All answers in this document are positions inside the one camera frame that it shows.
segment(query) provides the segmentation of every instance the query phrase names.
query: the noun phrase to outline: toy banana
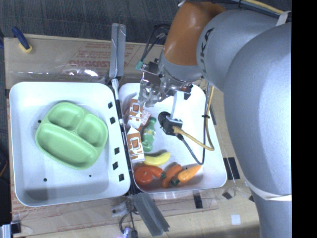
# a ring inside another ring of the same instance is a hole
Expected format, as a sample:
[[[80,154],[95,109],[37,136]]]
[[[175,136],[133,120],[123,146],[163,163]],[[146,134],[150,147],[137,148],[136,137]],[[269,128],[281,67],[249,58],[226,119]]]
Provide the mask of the toy banana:
[[[145,161],[143,162],[145,165],[152,165],[152,166],[160,166],[166,163],[170,158],[170,152],[164,152],[158,156],[145,156]]]

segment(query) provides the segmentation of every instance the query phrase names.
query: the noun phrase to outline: green bottle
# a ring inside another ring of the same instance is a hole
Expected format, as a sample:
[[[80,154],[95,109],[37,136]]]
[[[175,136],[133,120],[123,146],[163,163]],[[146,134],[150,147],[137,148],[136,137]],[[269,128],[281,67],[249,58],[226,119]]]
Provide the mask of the green bottle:
[[[142,134],[142,146],[145,152],[151,152],[153,147],[153,142],[155,138],[155,128],[154,125],[157,122],[157,119],[151,117],[149,119],[148,125],[143,129]]]

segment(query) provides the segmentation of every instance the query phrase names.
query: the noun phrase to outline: dark fabric background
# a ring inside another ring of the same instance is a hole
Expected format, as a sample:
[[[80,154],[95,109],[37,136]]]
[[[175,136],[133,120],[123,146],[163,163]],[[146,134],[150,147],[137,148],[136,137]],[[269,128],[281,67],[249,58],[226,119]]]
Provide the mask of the dark fabric background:
[[[0,28],[24,33],[109,40],[112,23],[125,24],[127,42],[146,42],[155,24],[170,24],[178,0],[0,0]],[[291,10],[292,0],[258,0]],[[0,151],[8,157],[3,50],[0,50]],[[2,176],[8,181],[8,170]]]

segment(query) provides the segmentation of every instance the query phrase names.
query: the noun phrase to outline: white strap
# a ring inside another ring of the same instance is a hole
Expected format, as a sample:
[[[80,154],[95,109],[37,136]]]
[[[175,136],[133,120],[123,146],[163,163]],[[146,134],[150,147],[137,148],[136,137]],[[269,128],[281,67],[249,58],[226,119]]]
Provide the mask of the white strap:
[[[276,23],[276,26],[280,26],[280,25],[283,25],[286,23],[289,12],[291,12],[291,11],[290,10],[285,11],[279,16],[278,21]]]
[[[247,179],[246,182],[249,188],[259,197],[264,200],[272,200],[272,201],[292,201],[292,194],[289,195],[276,195],[266,191],[263,191],[257,187],[255,187],[252,183],[250,183]]]

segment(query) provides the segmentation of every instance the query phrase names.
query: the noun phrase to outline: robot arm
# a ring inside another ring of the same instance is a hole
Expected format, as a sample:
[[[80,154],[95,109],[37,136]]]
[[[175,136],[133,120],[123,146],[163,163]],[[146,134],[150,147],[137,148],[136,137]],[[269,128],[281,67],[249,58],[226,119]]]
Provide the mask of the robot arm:
[[[230,138],[257,206],[261,237],[291,237],[291,22],[186,1],[158,63],[149,68],[139,94],[146,106],[176,91],[189,98],[201,76],[224,92]]]

